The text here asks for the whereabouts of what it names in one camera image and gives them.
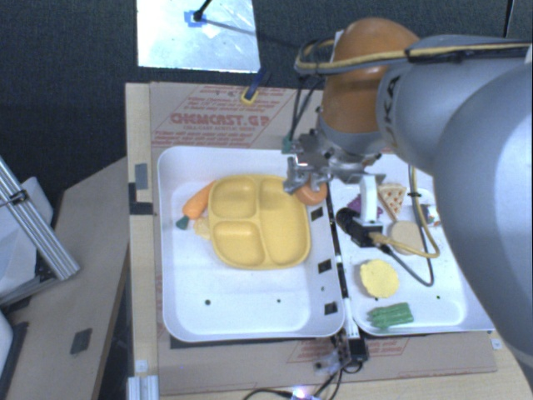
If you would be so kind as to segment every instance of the metal sheet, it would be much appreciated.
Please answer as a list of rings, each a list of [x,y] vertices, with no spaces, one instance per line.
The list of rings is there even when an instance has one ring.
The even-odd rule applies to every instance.
[[[206,20],[191,22],[204,1],[137,0],[139,66],[256,73],[252,0],[213,0]]]

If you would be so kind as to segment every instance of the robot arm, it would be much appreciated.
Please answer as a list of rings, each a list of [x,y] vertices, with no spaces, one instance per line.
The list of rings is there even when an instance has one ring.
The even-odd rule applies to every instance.
[[[359,40],[370,35],[375,46],[375,26],[360,33]],[[327,79],[316,130],[293,145],[286,190],[308,180],[311,187],[331,178],[356,183],[384,145],[430,174],[456,261],[533,387],[527,44],[507,51],[503,39],[429,37],[408,43],[406,57],[391,51],[415,36],[395,27],[392,35],[398,34],[401,40],[387,44],[386,71],[363,61],[366,76],[339,72]],[[435,48],[462,50],[435,55]],[[414,61],[417,52],[425,56]],[[352,56],[341,53],[343,60]],[[301,65],[312,71],[312,64]],[[325,73],[344,64],[319,65],[316,71]]]

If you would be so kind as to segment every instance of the dark fabric background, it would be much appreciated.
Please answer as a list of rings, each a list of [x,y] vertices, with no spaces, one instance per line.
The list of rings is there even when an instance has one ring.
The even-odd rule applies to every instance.
[[[421,37],[500,37],[507,6],[507,0],[252,1],[262,65],[278,87],[296,86],[292,64],[303,42],[358,18],[391,18]],[[516,0],[513,37],[531,39],[531,2]],[[37,176],[52,203],[126,155],[125,83],[251,80],[139,68],[136,15],[136,0],[0,0],[0,155],[20,181]]]

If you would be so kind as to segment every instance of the toy carrot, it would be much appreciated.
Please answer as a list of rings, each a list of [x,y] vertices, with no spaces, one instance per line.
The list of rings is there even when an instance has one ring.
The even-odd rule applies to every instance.
[[[194,196],[189,198],[182,207],[183,217],[176,222],[176,226],[182,230],[187,228],[190,219],[198,219],[204,210],[206,210],[209,201],[209,192],[215,181],[207,184],[198,191]]]

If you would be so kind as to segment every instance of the cardboard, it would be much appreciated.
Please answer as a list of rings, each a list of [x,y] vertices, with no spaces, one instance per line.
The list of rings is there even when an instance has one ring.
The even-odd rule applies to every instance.
[[[131,93],[141,86],[129,89]],[[150,147],[152,160],[133,164],[148,165],[152,178],[153,203],[157,201],[157,176],[153,168],[168,147],[212,145],[216,147],[280,148],[289,129],[296,91],[260,89],[256,106],[239,102],[243,87],[153,83],[149,90],[149,113],[128,113],[150,118],[150,143],[136,142],[135,148]],[[313,110],[320,104],[321,92],[313,95],[301,121],[300,131],[314,125]],[[161,316],[161,262],[158,242],[159,221],[153,218],[155,294],[157,315],[157,373],[160,393],[208,393],[259,387],[280,387],[322,383],[315,363],[329,354],[329,339],[246,342],[216,345],[184,344],[172,341]],[[491,342],[486,332],[444,333],[428,336],[375,338],[368,342],[370,359],[363,370],[346,375],[345,381],[429,377],[496,370]]]

